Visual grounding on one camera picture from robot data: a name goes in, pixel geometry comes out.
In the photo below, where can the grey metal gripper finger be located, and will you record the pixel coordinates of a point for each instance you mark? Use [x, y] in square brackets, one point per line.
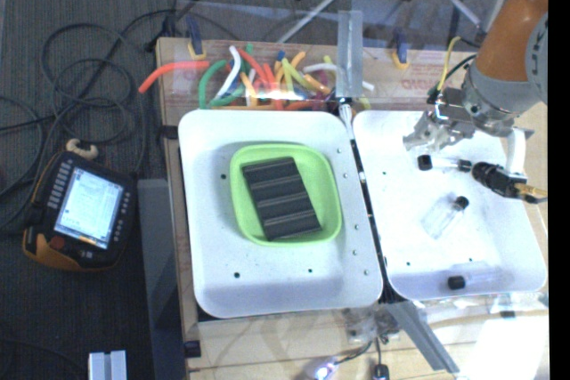
[416, 135]
[438, 139]

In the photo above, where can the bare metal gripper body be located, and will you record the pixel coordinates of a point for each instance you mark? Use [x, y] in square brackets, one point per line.
[458, 113]

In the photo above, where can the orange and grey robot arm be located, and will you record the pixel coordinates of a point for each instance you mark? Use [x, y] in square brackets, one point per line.
[512, 44]

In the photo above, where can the white plastic tray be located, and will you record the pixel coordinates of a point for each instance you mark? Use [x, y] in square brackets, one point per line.
[276, 276]
[490, 236]

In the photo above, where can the green plate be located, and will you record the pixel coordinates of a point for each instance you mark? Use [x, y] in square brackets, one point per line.
[327, 200]

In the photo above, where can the white foam tube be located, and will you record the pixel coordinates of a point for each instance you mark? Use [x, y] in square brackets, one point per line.
[233, 69]
[320, 67]

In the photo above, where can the yellow foam tube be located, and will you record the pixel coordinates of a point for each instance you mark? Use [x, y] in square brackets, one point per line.
[291, 73]

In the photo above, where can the black ribbed block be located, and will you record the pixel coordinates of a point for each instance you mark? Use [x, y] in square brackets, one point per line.
[280, 198]

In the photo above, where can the red foam tube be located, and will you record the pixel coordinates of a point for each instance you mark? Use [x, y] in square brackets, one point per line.
[251, 62]

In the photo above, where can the green foam tube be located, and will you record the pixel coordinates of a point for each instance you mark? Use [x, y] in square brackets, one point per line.
[206, 80]

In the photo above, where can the long orange foam tube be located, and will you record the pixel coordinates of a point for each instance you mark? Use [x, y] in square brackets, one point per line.
[173, 70]

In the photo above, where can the brown cardboard board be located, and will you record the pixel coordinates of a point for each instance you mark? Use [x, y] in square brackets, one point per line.
[276, 347]

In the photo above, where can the black cylinder on white bracket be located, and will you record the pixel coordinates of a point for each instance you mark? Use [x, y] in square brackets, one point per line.
[494, 178]

